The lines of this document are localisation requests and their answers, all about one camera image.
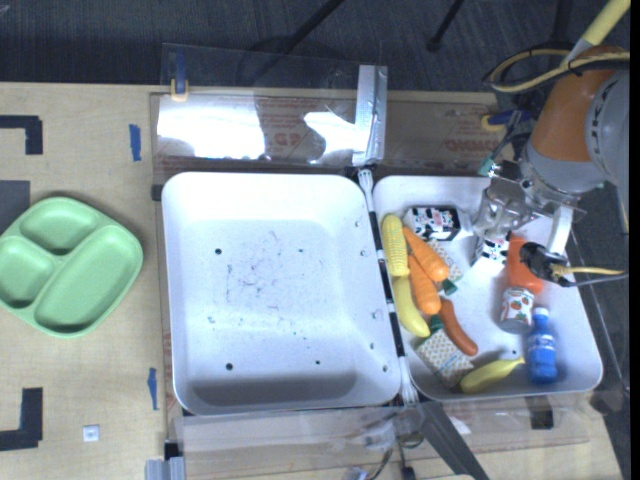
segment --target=blue bottle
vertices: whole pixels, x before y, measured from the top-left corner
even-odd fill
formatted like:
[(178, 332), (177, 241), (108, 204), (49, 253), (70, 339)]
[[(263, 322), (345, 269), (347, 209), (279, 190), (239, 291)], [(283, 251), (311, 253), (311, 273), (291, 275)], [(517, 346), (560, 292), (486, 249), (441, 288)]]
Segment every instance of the blue bottle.
[(528, 338), (529, 381), (550, 384), (558, 378), (556, 367), (556, 340), (549, 329), (549, 310), (534, 308), (533, 330)]

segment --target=green divided tray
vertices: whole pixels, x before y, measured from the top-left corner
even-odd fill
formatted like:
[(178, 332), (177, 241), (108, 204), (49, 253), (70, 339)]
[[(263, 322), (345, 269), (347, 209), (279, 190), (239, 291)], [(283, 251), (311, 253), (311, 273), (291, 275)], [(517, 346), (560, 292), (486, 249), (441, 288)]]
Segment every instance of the green divided tray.
[(118, 222), (75, 199), (44, 199), (0, 236), (0, 306), (52, 336), (82, 336), (120, 303), (142, 260)]

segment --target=carrot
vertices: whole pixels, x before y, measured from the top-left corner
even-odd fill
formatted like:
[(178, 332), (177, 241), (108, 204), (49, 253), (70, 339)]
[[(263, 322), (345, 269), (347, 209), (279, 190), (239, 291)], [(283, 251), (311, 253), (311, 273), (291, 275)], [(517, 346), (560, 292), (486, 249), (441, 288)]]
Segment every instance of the carrot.
[(413, 254), (409, 254), (409, 272), (418, 309), (425, 315), (435, 315), (440, 311), (441, 304), (438, 290)]
[(444, 332), (447, 333), (453, 344), (467, 356), (475, 356), (478, 353), (478, 345), (460, 327), (460, 323), (453, 311), (453, 303), (450, 300), (442, 299), (440, 320), (444, 324)]
[(449, 267), (444, 260), (438, 256), (438, 253), (423, 242), (418, 235), (411, 231), (408, 227), (402, 226), (404, 238), (411, 247), (411, 252), (415, 255), (416, 260), (425, 273), (432, 281), (440, 282), (449, 277)]

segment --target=yellow banana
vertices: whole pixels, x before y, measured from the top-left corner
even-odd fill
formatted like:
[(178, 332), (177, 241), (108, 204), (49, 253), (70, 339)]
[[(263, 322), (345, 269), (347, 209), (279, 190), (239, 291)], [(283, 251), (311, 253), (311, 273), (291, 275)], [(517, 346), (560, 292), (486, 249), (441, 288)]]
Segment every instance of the yellow banana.
[(402, 221), (393, 213), (382, 219), (382, 248), (389, 274), (392, 277), (408, 276), (407, 243), (402, 234)]
[(411, 298), (409, 278), (407, 276), (394, 277), (391, 286), (400, 323), (411, 334), (419, 338), (428, 338), (431, 335), (431, 330)]
[(460, 388), (467, 394), (478, 393), (490, 384), (504, 379), (519, 364), (524, 364), (524, 357), (517, 359), (498, 359), (467, 373), (460, 381)]

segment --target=wooden table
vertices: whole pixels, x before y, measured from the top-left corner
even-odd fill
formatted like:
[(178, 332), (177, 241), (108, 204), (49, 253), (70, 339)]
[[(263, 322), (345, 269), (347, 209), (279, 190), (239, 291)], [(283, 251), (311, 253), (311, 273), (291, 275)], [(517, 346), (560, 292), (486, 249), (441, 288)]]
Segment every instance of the wooden table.
[[(149, 104), (150, 94), (161, 89), (0, 84), (0, 114), (37, 115), (44, 123), (42, 155), (25, 155), (19, 130), (0, 129), (0, 179), (30, 181), (32, 204), (66, 195), (94, 206), (130, 229), (145, 255), (120, 306), (85, 337), (53, 338), (0, 310), (0, 430), (18, 427), (23, 388), (41, 387), (44, 395), (43, 439), (37, 448), (0, 452), (1, 479), (143, 478), (145, 461), (163, 455), (165, 380), (170, 379), (164, 374), (156, 203), (150, 197)], [(389, 100), (428, 106), (442, 97), (390, 93)], [(458, 97), (473, 101), (470, 95)], [(483, 104), (490, 99), (476, 97)], [(139, 161), (132, 157), (130, 125), (140, 129)], [(157, 371), (157, 410), (147, 385), (150, 368)], [(584, 442), (521, 444), (512, 451), (479, 453), (478, 460), (491, 478), (540, 478), (543, 471), (545, 478), (620, 478), (602, 418), (588, 404), (580, 410), (588, 436)], [(86, 425), (100, 426), (98, 441), (83, 441)], [(413, 464), (422, 477), (451, 474), (439, 458)], [(277, 477), (339, 479), (343, 474), (340, 469)], [(397, 468), (388, 467), (379, 478), (399, 478)]]

